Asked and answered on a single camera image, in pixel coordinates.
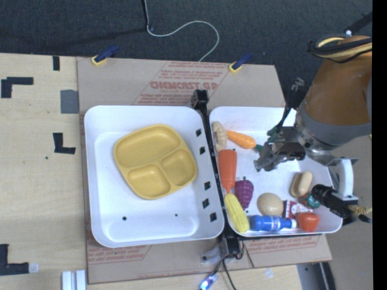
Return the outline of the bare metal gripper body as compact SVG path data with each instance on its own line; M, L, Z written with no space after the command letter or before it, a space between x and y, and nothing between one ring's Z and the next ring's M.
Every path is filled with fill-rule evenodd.
M270 148L272 158L281 160L280 163L308 157L323 166L339 164L339 158L331 153L335 146L319 141L305 127L275 126L270 130Z

